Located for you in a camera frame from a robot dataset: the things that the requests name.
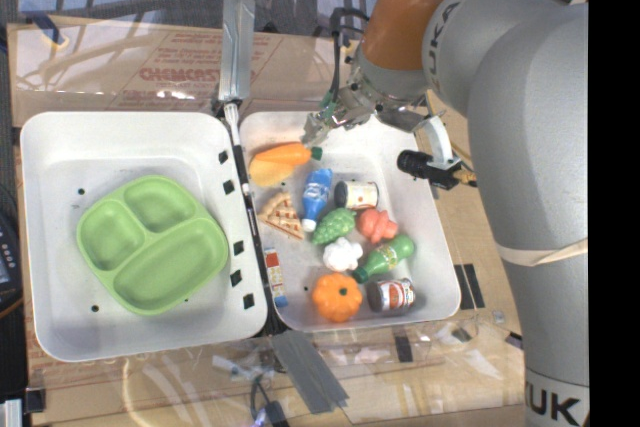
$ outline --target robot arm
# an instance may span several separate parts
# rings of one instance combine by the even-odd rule
[[[467,118],[531,426],[589,424],[587,51],[585,0],[378,0],[346,87],[303,137],[371,115],[415,132],[428,89]]]

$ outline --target plastic tray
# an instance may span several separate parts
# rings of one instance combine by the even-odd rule
[[[80,219],[82,256],[128,310],[158,315],[185,301],[227,263],[220,225],[177,182],[151,175],[98,200]]]
[[[276,144],[298,141],[303,134],[306,115],[306,112],[259,112],[247,116],[240,125],[247,162],[256,153]],[[401,261],[391,272],[376,279],[409,278],[416,291],[416,300],[403,315],[376,313],[368,305],[365,285],[360,285],[365,299],[358,313],[344,323],[325,320],[311,301],[311,292],[318,277],[331,272],[322,261],[324,248],[312,244],[310,234],[301,241],[259,222],[263,248],[275,250],[278,255],[287,299],[286,306],[276,304],[282,321],[292,329],[313,332],[434,321],[456,313],[460,305],[460,287],[431,187],[428,181],[414,179],[396,166],[402,150],[417,149],[413,134],[388,127],[372,118],[349,131],[333,130],[322,144],[322,149],[321,161],[311,160],[297,167],[277,187],[259,187],[250,180],[256,211],[259,212],[276,193],[288,191],[294,208],[302,217],[305,179],[311,170],[320,167],[333,170],[333,186],[341,180],[375,182],[379,189],[378,209],[387,210],[399,230],[416,244],[411,258]],[[321,216],[335,208],[333,186],[329,203]],[[365,259],[374,247],[357,230],[347,238],[362,245]]]
[[[35,332],[48,354],[89,361],[248,338],[264,326],[251,227],[219,120],[179,112],[46,112],[25,123],[21,151]],[[143,316],[115,300],[87,265],[76,229],[100,199],[149,175],[175,181],[201,203],[226,235],[230,255],[188,301]],[[115,265],[105,260],[103,267]]]

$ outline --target clear plastic sheet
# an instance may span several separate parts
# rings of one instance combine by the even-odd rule
[[[14,126],[47,110],[209,112],[219,77],[222,1],[19,0],[22,17],[8,31]],[[315,109],[334,71],[328,17],[345,6],[370,14],[374,4],[287,0],[283,18],[277,0],[256,0],[251,97],[241,114]],[[52,42],[55,29],[33,21],[42,13],[66,40]],[[345,21],[351,29],[343,50],[357,42],[359,24]],[[440,110],[435,99],[434,106]],[[443,119],[459,148],[468,147],[464,121],[449,112]],[[16,164],[24,212],[18,148]],[[473,288],[477,278],[492,286],[444,321],[308,334],[349,396],[345,407],[323,415],[309,412],[270,337],[83,363],[55,360],[35,337],[23,258],[29,393],[43,404],[31,410],[34,425],[250,426],[267,400],[300,425],[522,404],[524,356],[511,343],[517,315],[477,190],[434,195],[461,283]],[[470,261],[477,274],[468,272]]]

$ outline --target black electronic device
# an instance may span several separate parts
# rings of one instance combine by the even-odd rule
[[[13,223],[0,212],[0,318],[22,299],[20,246]]]

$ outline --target white bottle cap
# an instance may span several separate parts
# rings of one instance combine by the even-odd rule
[[[311,233],[316,229],[316,222],[313,219],[303,219],[302,220],[302,229],[307,233]]]

